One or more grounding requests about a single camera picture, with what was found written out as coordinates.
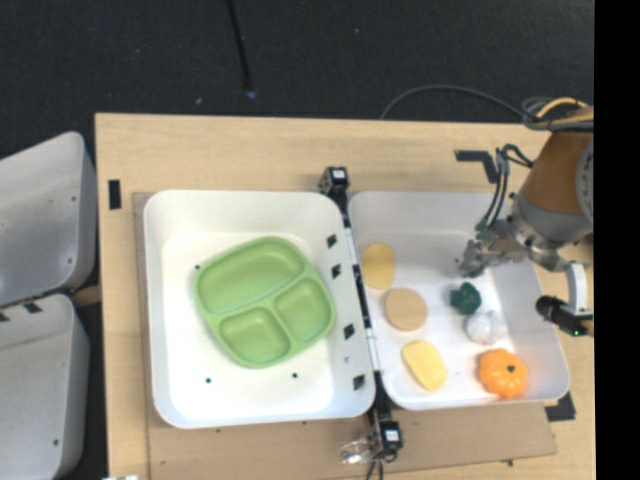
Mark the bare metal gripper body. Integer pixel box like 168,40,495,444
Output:
480,216,570,272

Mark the dark green broccoli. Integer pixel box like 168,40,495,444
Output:
448,281,483,316

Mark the white plastic tray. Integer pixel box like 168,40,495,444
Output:
142,188,378,430
346,189,572,413

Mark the tan round biscuit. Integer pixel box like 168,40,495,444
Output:
383,287,429,333

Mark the yellow oval potato slice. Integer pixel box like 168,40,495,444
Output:
360,242,397,291
401,339,449,393

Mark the thin black and white rod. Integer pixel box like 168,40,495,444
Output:
335,187,387,422

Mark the orange pumpkin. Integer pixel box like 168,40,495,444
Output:
478,347,530,400

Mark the green divided plate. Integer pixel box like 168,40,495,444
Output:
193,235,338,371

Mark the black cylinder on white bracket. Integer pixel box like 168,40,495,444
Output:
535,262,595,339

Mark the black block with thin wires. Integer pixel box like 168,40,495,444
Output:
368,414,405,459
318,165,352,195

